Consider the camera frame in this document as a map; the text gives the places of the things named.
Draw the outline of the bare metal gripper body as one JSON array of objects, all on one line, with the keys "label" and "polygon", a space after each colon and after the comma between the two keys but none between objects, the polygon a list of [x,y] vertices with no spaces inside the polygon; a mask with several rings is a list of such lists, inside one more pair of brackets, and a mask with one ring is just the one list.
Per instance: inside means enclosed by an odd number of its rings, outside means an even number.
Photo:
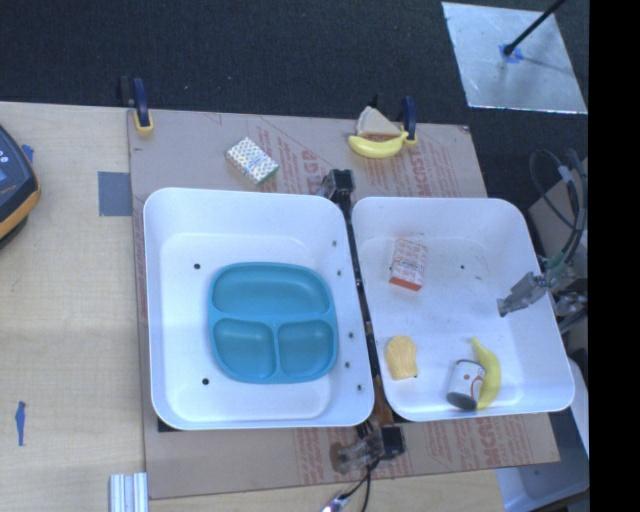
[{"label": "bare metal gripper body", "polygon": [[546,278],[545,284],[549,290],[556,317],[571,316],[586,306],[587,279],[585,277]]}]

